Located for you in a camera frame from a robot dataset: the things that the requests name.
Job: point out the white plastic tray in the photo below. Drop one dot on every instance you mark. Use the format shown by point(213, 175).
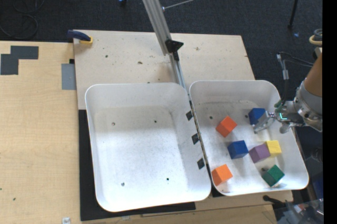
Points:
point(242, 173)
point(142, 154)

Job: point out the green cube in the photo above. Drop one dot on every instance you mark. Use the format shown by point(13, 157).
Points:
point(273, 175)

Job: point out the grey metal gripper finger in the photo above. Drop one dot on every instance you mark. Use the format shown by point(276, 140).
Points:
point(263, 122)

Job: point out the orange cube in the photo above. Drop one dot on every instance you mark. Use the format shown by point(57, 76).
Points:
point(226, 126)
point(221, 174)

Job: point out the blue cube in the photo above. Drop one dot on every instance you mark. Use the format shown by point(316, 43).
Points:
point(255, 115)
point(237, 150)

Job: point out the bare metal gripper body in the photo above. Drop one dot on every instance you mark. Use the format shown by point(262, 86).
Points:
point(292, 112)

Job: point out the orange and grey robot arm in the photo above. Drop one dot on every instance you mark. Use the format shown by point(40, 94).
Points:
point(314, 78)

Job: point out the pale wood board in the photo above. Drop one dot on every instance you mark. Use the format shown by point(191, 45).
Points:
point(118, 60)

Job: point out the purple cube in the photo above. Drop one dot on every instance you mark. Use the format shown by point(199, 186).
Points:
point(259, 153)

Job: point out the yellow cube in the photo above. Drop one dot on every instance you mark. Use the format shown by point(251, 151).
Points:
point(273, 148)

